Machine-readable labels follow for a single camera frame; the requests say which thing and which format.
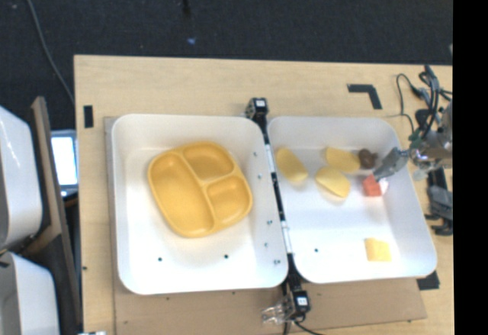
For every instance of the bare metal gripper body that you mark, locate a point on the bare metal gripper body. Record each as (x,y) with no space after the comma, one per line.
(432,156)

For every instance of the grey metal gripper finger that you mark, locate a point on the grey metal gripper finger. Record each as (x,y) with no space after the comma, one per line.
(385,168)
(398,156)

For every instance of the brown doughnut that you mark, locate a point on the brown doughnut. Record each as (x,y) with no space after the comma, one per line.
(367,158)

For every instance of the orange cube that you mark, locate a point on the orange cube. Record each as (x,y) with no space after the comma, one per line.
(371,186)

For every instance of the yellow oval slice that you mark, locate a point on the yellow oval slice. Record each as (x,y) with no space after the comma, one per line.
(291,166)
(333,181)
(342,160)

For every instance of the yellow cheese slice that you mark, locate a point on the yellow cheese slice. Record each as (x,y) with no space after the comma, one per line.
(378,250)

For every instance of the white plastic tray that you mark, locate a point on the white plastic tray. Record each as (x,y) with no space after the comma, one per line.
(152,268)
(335,242)

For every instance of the thin black and white rod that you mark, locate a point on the thin black and white rod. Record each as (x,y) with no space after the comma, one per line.
(277,192)

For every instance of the yellow divided plate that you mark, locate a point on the yellow divided plate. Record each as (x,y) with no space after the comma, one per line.
(179,192)

